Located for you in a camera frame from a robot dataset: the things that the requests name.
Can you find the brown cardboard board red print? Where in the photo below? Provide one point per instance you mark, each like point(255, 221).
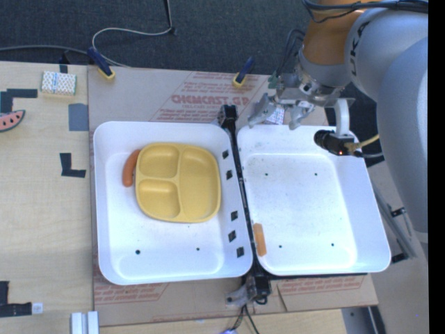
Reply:
point(146, 96)

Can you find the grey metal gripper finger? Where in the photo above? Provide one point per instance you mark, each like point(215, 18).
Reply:
point(260, 111)
point(298, 116)

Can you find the white packet with red print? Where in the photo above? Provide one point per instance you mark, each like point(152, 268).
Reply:
point(277, 114)

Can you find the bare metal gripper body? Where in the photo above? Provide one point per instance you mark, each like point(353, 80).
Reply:
point(306, 90)

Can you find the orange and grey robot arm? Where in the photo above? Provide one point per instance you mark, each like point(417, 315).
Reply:
point(393, 82)

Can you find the white patterned packet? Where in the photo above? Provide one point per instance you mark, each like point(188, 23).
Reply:
point(58, 83)

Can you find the white plastic tray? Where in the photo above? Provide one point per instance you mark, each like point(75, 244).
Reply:
point(167, 249)
point(306, 214)

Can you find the red watermelon slice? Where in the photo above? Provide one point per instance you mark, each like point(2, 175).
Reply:
point(10, 119)

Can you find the yellow divided plate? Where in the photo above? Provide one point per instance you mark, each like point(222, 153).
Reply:
point(180, 183)

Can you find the orange sausage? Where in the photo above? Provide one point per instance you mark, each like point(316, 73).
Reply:
point(128, 170)

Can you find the black cylinder on white bracket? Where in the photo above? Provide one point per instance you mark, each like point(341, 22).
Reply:
point(332, 141)

